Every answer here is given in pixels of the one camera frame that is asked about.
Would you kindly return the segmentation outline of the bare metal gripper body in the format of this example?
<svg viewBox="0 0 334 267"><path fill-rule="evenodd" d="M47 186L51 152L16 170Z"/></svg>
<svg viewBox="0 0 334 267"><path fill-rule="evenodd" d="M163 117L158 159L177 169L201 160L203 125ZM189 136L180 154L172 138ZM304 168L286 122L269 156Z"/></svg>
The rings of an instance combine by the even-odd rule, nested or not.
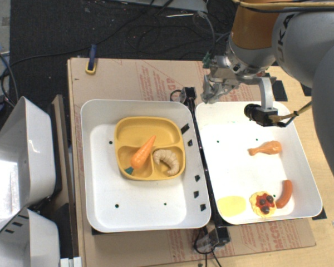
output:
<svg viewBox="0 0 334 267"><path fill-rule="evenodd" d="M258 75L271 65L270 56L256 56L242 60L237 56L216 56L210 65L208 88L217 90L237 87L239 84L256 85Z"/></svg>

